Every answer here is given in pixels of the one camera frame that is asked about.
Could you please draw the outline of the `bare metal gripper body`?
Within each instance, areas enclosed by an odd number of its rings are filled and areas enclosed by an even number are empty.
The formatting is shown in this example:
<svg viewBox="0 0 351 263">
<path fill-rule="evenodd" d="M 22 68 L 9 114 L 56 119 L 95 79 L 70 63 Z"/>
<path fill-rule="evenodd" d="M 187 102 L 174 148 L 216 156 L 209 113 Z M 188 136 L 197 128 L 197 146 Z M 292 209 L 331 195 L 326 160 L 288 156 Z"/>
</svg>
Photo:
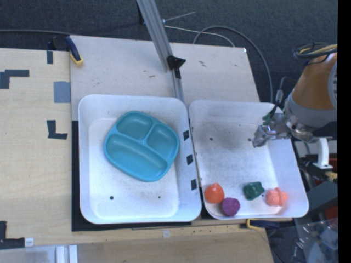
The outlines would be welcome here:
<svg viewBox="0 0 351 263">
<path fill-rule="evenodd" d="M 313 128 L 304 125 L 295 115 L 275 113 L 268 123 L 268 134 L 271 140 L 296 138 L 304 142 L 315 139 Z"/>
</svg>

